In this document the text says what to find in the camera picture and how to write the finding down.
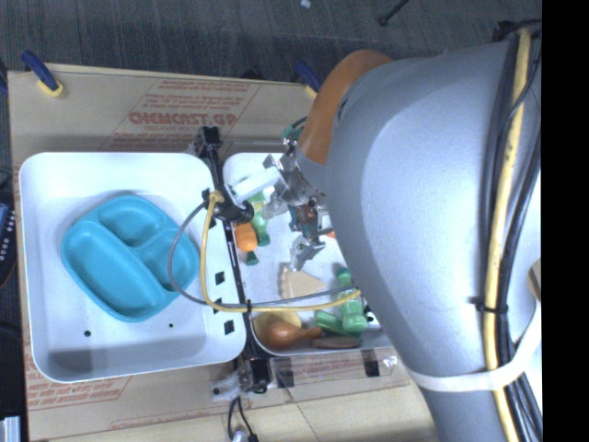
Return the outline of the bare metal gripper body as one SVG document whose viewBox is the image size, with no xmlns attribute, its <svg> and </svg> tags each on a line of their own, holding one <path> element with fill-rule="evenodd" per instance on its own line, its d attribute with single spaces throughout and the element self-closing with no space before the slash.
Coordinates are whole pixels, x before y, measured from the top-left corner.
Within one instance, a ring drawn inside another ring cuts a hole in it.
<svg viewBox="0 0 589 442">
<path fill-rule="evenodd" d="M 278 161 L 281 177 L 274 186 L 289 204 L 290 228 L 306 238 L 319 238 L 326 233 L 326 198 L 304 178 L 294 152 L 283 154 Z"/>
</svg>

